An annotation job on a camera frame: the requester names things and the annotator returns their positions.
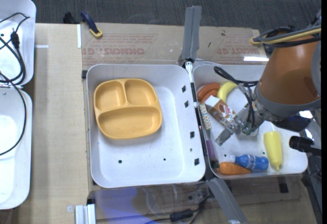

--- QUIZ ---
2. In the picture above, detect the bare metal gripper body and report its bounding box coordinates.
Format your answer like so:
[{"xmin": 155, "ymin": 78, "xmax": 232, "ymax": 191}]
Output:
[{"xmin": 233, "ymin": 101, "xmax": 272, "ymax": 137}]

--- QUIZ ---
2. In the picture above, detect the yellow squeeze bottle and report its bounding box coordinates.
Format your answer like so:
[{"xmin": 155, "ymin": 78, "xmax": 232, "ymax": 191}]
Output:
[{"xmin": 263, "ymin": 130, "xmax": 283, "ymax": 171}]

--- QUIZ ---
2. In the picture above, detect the white plastic tray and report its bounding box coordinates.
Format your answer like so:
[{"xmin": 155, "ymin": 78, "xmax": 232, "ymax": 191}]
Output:
[
  {"xmin": 86, "ymin": 63, "xmax": 206, "ymax": 189},
  {"xmin": 192, "ymin": 64, "xmax": 309, "ymax": 181}
]

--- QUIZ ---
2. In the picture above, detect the white and brown carton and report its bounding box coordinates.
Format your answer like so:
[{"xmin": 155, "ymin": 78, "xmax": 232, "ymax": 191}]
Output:
[{"xmin": 204, "ymin": 95, "xmax": 237, "ymax": 129}]

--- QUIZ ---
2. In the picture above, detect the orange sausage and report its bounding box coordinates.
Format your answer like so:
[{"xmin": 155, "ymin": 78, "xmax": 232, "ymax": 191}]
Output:
[
  {"xmin": 200, "ymin": 89, "xmax": 218, "ymax": 104},
  {"xmin": 197, "ymin": 82, "xmax": 221, "ymax": 101}
]

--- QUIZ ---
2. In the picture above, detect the orange carrot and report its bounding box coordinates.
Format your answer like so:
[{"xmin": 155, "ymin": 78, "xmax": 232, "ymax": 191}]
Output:
[{"xmin": 212, "ymin": 161, "xmax": 252, "ymax": 176}]

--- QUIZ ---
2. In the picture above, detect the thin black and white rod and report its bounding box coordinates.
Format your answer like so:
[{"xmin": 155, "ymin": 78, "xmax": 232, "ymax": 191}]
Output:
[{"xmin": 184, "ymin": 61, "xmax": 214, "ymax": 181}]

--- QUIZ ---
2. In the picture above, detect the black cylinder on white bracket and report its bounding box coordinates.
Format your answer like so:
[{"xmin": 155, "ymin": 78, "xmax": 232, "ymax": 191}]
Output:
[{"xmin": 289, "ymin": 110, "xmax": 322, "ymax": 158}]

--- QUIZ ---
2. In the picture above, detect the blue bottle with white cap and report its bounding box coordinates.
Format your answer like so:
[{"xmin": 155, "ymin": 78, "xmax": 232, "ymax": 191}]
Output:
[{"xmin": 228, "ymin": 154, "xmax": 270, "ymax": 172}]

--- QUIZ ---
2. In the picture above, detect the brown cardboard board red print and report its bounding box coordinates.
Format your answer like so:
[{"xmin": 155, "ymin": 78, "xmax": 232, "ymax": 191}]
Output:
[{"xmin": 80, "ymin": 22, "xmax": 310, "ymax": 219}]

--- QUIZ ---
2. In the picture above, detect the white yellow-dotted packet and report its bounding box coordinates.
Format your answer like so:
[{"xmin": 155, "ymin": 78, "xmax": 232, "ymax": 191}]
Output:
[{"xmin": 199, "ymin": 103, "xmax": 213, "ymax": 131}]

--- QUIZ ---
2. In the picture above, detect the purple can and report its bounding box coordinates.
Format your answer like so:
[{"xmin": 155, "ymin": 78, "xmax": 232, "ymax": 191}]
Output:
[{"xmin": 206, "ymin": 138, "xmax": 218, "ymax": 162}]

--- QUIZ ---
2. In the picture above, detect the orange divided plate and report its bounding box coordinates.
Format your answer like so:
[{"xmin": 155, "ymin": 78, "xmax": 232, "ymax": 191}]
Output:
[{"xmin": 93, "ymin": 78, "xmax": 164, "ymax": 140}]

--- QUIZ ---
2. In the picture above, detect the black block with thin wires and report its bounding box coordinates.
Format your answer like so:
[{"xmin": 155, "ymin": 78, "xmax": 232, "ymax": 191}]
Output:
[{"xmin": 179, "ymin": 57, "xmax": 195, "ymax": 67}]

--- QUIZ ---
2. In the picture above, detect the yellow banana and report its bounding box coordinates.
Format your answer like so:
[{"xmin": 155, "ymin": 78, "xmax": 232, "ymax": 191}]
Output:
[{"xmin": 217, "ymin": 81, "xmax": 239, "ymax": 103}]

